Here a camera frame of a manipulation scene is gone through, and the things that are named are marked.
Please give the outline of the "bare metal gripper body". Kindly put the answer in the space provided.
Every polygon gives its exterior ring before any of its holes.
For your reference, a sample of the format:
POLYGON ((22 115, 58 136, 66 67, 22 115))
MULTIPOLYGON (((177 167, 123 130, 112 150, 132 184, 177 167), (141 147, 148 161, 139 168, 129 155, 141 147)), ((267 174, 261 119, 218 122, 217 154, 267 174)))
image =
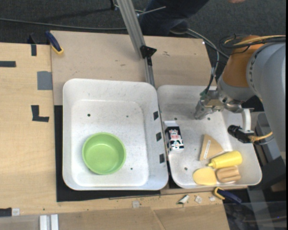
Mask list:
POLYGON ((201 92, 201 101, 204 106, 211 106, 213 112, 223 111, 224 109, 233 113, 243 111, 241 101, 234 100, 219 90, 204 90, 201 92))

